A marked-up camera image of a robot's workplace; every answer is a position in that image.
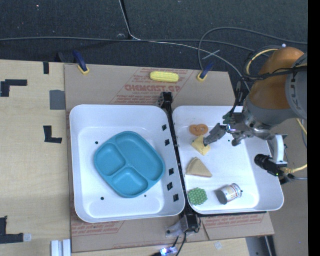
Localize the yellow corn cob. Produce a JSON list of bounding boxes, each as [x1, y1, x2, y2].
[[149, 71, 180, 84]]

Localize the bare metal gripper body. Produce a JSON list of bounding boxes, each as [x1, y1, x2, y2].
[[225, 112, 275, 141]]

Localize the orange pretzel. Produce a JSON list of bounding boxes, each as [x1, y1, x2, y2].
[[188, 123, 209, 137]]

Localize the black cylinder on white bracket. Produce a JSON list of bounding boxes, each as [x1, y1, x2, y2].
[[254, 134, 289, 178]]

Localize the white plastic tray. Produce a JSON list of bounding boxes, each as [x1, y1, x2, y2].
[[69, 104, 187, 224], [172, 105, 286, 216]]

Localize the tan sandwich wedge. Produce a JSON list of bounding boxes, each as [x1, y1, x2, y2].
[[185, 156, 214, 179]]

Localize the brown cardboard board red print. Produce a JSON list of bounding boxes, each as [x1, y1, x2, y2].
[[63, 63, 276, 254]]

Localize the small white can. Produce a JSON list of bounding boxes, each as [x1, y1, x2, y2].
[[215, 182, 243, 206]]

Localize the green grapes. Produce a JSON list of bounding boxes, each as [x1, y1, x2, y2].
[[187, 187, 209, 207]]

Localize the blue divided plate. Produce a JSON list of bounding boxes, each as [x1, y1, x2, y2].
[[93, 130, 167, 199]]

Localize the yellow cheese wedge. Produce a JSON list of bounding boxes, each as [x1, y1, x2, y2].
[[191, 134, 212, 157]]

